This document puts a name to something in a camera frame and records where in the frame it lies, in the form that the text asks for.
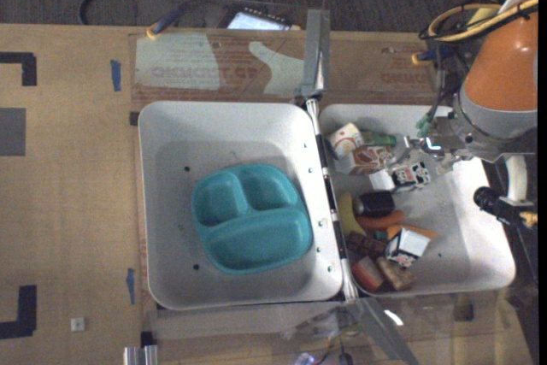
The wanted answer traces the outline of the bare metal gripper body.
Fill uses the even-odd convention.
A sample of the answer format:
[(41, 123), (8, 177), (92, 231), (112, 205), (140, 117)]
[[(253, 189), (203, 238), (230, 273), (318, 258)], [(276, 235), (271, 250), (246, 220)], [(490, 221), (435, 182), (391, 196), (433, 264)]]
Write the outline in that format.
[(420, 120), (420, 145), (422, 150), (437, 162), (469, 161), (473, 155), (468, 150), (459, 129), (456, 113), (433, 115), (428, 112)]

